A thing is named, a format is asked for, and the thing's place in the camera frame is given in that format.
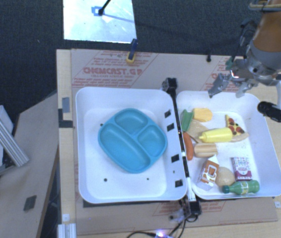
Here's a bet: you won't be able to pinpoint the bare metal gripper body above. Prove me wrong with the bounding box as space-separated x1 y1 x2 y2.
230 59 280 87

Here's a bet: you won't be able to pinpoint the toy hot dog bun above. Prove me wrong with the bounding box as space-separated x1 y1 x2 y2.
194 142 218 158

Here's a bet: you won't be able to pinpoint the beige toy potato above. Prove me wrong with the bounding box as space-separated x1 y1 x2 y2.
215 166 236 187

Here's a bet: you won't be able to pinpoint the brown cardboard board red print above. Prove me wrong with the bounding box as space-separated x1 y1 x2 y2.
70 49 279 236

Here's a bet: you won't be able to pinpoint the white plastic tray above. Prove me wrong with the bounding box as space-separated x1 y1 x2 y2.
176 90 281 200
75 86 189 204

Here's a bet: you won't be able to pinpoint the toy pizza slice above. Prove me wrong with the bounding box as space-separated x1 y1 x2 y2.
224 114 250 143

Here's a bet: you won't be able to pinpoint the thin black and white rod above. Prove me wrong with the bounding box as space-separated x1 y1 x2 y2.
169 88 196 202

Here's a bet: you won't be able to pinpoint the orange toy carrot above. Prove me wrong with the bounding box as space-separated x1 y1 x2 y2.
182 131 195 161

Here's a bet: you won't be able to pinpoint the yellow toy cheese wedge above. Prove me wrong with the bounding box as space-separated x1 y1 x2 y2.
192 108 213 123

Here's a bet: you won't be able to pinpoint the white and orange carton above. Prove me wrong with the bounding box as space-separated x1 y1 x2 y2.
196 155 220 191

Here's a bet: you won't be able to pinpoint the blue divided plate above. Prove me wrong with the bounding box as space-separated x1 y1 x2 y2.
97 108 168 175

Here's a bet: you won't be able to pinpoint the red and white packet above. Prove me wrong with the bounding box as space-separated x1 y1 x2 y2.
231 157 253 182

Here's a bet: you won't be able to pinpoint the black cylinder on white bracket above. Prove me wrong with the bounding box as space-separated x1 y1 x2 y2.
257 73 281 123

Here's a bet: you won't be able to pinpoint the beige toy bread slice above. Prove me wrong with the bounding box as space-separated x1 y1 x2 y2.
186 119 210 143

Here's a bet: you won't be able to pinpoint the green plastic bottle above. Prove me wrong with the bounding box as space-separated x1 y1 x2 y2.
221 179 260 196

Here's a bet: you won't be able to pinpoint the yellow mustard bottle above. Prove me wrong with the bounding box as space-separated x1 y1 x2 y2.
198 127 234 143

